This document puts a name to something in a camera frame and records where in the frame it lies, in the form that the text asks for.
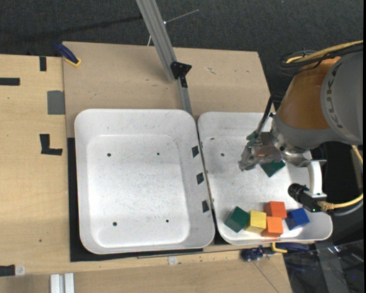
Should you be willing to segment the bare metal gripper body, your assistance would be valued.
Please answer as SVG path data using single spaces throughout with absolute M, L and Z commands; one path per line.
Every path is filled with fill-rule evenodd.
M 265 162 L 261 165 L 284 161 L 300 167 L 312 159 L 309 150 L 288 143 L 280 133 L 262 132 L 257 134 L 254 131 L 246 140 L 246 147 L 251 148 L 253 156 L 265 158 Z

